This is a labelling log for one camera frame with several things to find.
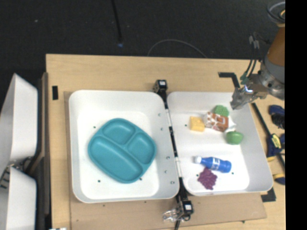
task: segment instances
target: yellow cube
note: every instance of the yellow cube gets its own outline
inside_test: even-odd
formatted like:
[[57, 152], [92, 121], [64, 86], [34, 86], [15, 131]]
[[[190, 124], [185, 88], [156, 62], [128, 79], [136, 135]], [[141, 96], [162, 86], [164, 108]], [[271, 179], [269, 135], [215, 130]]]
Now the yellow cube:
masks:
[[190, 129], [194, 131], [204, 131], [205, 130], [205, 124], [201, 117], [190, 117]]

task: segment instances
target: white tray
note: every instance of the white tray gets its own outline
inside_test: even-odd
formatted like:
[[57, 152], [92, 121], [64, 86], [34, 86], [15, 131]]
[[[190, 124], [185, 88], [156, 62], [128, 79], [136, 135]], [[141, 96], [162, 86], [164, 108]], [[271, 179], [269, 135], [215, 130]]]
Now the white tray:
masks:
[[[185, 188], [195, 196], [268, 191], [273, 185], [249, 105], [232, 110], [232, 93], [227, 92], [173, 92], [167, 103], [172, 120], [180, 168]], [[229, 111], [236, 130], [244, 135], [240, 145], [227, 144], [226, 132], [205, 128], [204, 132], [189, 129], [189, 117], [212, 111], [223, 105]], [[193, 162], [194, 156], [217, 157], [232, 163], [229, 173], [213, 171], [217, 175], [213, 190], [207, 190], [197, 181], [204, 166]]]
[[[85, 203], [173, 198], [179, 180], [162, 99], [152, 92], [76, 91], [69, 98], [72, 189]], [[142, 180], [120, 183], [90, 160], [87, 146], [107, 121], [134, 123], [157, 146], [157, 154]]]

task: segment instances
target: teal plate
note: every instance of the teal plate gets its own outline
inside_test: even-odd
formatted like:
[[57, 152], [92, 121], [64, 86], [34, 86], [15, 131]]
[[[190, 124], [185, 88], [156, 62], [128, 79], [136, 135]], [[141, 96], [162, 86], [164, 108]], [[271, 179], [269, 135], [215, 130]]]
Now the teal plate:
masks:
[[91, 138], [88, 154], [104, 173], [122, 183], [139, 180], [156, 156], [154, 140], [126, 119], [115, 118]]

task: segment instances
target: yellow and blue tool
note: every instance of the yellow and blue tool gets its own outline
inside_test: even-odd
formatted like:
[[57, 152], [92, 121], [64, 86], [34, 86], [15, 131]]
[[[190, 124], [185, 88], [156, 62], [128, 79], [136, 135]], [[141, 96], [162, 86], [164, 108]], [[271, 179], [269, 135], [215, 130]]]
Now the yellow and blue tool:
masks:
[[[260, 119], [260, 122], [264, 128], [264, 131], [267, 135], [266, 141], [268, 146], [267, 151], [267, 160], [272, 161], [277, 157], [279, 161], [281, 162], [283, 169], [285, 171], [285, 162], [282, 158], [281, 151], [283, 150], [283, 144], [284, 142], [284, 134], [281, 135], [281, 137], [278, 137], [276, 134], [271, 134], [267, 125], [264, 122], [264, 119], [255, 103], [252, 103], [252, 106], [254, 107], [254, 110], [256, 111], [256, 114], [258, 115], [258, 118]], [[284, 174], [277, 174], [273, 176], [274, 180], [282, 185], [285, 185], [285, 175]]]

